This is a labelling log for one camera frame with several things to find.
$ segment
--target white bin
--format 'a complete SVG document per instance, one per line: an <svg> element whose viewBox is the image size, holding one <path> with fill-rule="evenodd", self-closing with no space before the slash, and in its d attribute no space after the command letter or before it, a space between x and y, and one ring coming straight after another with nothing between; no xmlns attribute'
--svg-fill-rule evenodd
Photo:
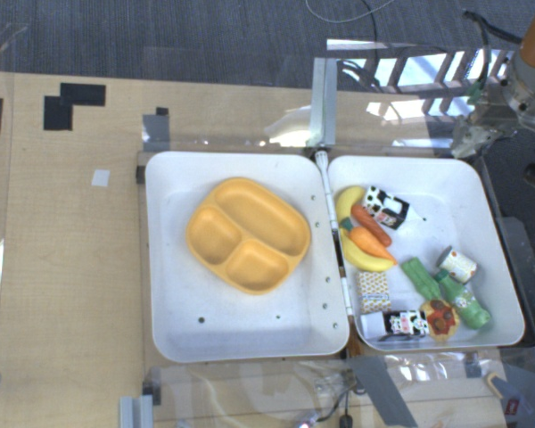
<svg viewBox="0 0 535 428"><path fill-rule="evenodd" d="M290 203L308 221L311 245L273 292L249 295L226 284L188 250L188 219L210 190L230 177L250 178ZM410 202L427 218L390 232L399 262L419 257L428 269L449 244L480 264L471 286L493 320L475 332L460 326L446 343L371 342L389 352L511 345L524 322L496 228L473 169L456 160L340 157L329 167L335 192L376 185ZM347 342L349 323L325 192L317 166L297 155L163 152L146 172L152 334L160 353L182 363L330 355ZM355 268L346 264L361 329ZM388 272L393 309L424 301L399 267Z"/></svg>

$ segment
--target wooden table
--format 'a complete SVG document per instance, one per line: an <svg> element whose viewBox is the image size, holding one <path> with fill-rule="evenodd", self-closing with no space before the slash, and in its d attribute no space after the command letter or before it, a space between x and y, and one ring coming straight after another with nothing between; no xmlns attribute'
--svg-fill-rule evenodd
<svg viewBox="0 0 535 428"><path fill-rule="evenodd" d="M59 95L62 82L103 84L106 104L74 106L73 131L44 131L44 97ZM357 131L368 105L360 97L339 95L338 138ZM169 108L170 133L183 141L229 140L244 131L258 142L266 125L309 105L310 91L0 73L0 98L0 428L117 426L119 398L140 395L147 368L135 177L143 115ZM424 125L385 128L380 120L369 131L385 140L409 131L427 137ZM110 171L107 186L92 185L98 169ZM226 374L202 366L208 381L163 388L164 396L185 394L192 401L203 417L193 426L288 426L285 414L253 414L257 408L245 397L251 385L279 399L297 398L298 411L317 403L308 391L297 396L284 373L238 381L238 365ZM498 400L480 380L464 377L452 385L407 389L420 426L504 425ZM223 417L220 407L227 410ZM164 421L166 411L155 412L163 420L156 426L175 426ZM357 426L383 426L368 397L351 401L351 413ZM295 408L287 419L294 414ZM328 426L336 425L335 418Z"/></svg>

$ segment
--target green bottle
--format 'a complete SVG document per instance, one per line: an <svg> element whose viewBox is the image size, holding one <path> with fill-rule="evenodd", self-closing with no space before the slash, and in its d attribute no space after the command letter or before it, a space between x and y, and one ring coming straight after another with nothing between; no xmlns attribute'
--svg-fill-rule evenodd
<svg viewBox="0 0 535 428"><path fill-rule="evenodd" d="M480 306L469 290L449 277L448 271L441 269L434 279L444 287L446 301L454 307L470 328L477 330L490 321L491 314Z"/></svg>

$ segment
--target carrot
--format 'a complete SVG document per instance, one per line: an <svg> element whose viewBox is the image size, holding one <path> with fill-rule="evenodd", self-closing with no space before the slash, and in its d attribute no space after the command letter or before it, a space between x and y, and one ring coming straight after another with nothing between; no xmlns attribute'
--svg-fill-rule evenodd
<svg viewBox="0 0 535 428"><path fill-rule="evenodd" d="M389 247L392 244L392 239L381 228L378 222L371 216L368 211L360 204L353 204L350 213L357 220L357 222L368 230L378 239L384 247Z"/></svg>
<svg viewBox="0 0 535 428"><path fill-rule="evenodd" d="M386 250L386 247L383 246L368 228L355 226L350 230L349 238L360 250L381 259L388 259L397 265L396 259L392 257L391 253Z"/></svg>

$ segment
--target banana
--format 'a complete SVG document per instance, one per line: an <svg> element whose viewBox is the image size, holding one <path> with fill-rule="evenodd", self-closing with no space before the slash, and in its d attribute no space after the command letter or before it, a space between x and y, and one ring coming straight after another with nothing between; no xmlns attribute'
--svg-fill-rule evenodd
<svg viewBox="0 0 535 428"><path fill-rule="evenodd" d="M354 185L347 187L341 192L337 203L335 204L335 211L337 212L337 222L341 223L345 218L350 217L350 209L353 204L360 202L365 196L365 189Z"/></svg>
<svg viewBox="0 0 535 428"><path fill-rule="evenodd" d="M351 241L347 235L347 231L344 228L341 228L341 244L342 244L342 253L345 256L347 261L363 271L374 271L377 273L382 273L387 269L391 268L393 263L387 259L379 259L378 257L373 257L368 255L366 252L363 252L359 247Z"/></svg>

